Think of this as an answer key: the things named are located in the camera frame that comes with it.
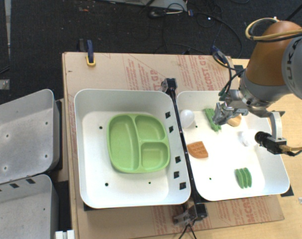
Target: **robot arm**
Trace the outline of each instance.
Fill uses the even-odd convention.
[[[265,20],[275,23],[262,36],[252,36],[255,24]],[[293,22],[267,18],[250,24],[246,36],[258,43],[240,75],[238,90],[220,94],[219,100],[224,103],[216,104],[213,121],[223,125],[230,118],[249,112],[270,118],[272,135],[258,132],[255,140],[273,154],[297,155],[302,149],[286,146],[287,141],[281,135],[280,117],[285,112],[269,112],[267,108],[286,94],[293,93],[302,99],[302,28]]]

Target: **green divided plate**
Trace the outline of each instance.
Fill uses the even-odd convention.
[[[120,114],[107,125],[112,165],[124,173],[147,173],[165,168],[170,148],[163,124],[146,114]]]

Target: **black floor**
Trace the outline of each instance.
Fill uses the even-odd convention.
[[[61,54],[76,51],[80,38],[91,39],[95,52],[204,54],[213,45],[233,58],[249,58],[255,43],[246,26],[276,16],[302,26],[302,0],[189,0],[186,12],[151,19],[150,7],[94,0],[11,0],[10,59],[4,3],[0,0],[0,104],[51,89],[63,97]]]

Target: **wooden table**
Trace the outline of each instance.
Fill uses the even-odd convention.
[[[248,60],[233,59],[233,64],[243,65],[246,67]],[[72,215],[72,227],[75,230],[77,239],[85,239],[79,236],[79,230],[85,229],[90,234],[90,227],[95,226],[94,222],[90,220],[90,215],[80,218],[81,209],[79,209],[79,189],[77,188],[77,168],[74,167],[74,159],[72,157],[72,141],[71,130],[74,125],[70,124],[69,110],[71,109],[68,104],[68,74],[70,75],[72,70],[67,65],[63,56],[63,77],[64,77],[64,99],[65,99],[65,111],[66,111],[66,128],[67,128],[67,146],[68,146],[68,162],[69,162],[69,184],[70,184],[70,203],[71,203],[71,215]],[[90,72],[83,74],[75,78],[85,85],[88,82],[88,88],[94,86],[93,80],[88,78]],[[282,117],[283,123],[283,137],[288,140],[289,146],[302,146],[302,100],[298,99],[294,95],[287,95],[280,99],[277,103],[272,105],[269,110],[286,111]],[[281,197],[279,199],[280,206],[282,208],[285,219],[276,222],[266,222],[260,224],[228,227],[221,229],[202,230],[196,231],[198,239],[286,239],[295,238],[302,239],[302,154],[296,157],[289,157],[282,155],[287,173],[289,175],[291,186],[294,192],[293,196]],[[180,234],[170,234],[155,237],[144,237],[147,239],[177,239]],[[193,238],[191,233],[186,233],[183,238]]]

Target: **cardboard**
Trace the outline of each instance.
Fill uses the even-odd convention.
[[[67,99],[69,172],[72,225],[80,239],[132,239],[181,233],[173,217],[181,206],[152,206],[85,211],[79,192],[79,170],[74,114],[74,96],[81,89],[159,90],[165,78],[176,78],[177,91],[220,90],[229,72],[211,56],[95,53],[96,66],[86,64],[86,53],[63,54]],[[234,81],[232,88],[238,87]],[[194,230],[208,230],[284,219],[277,196],[206,203],[208,217]]]

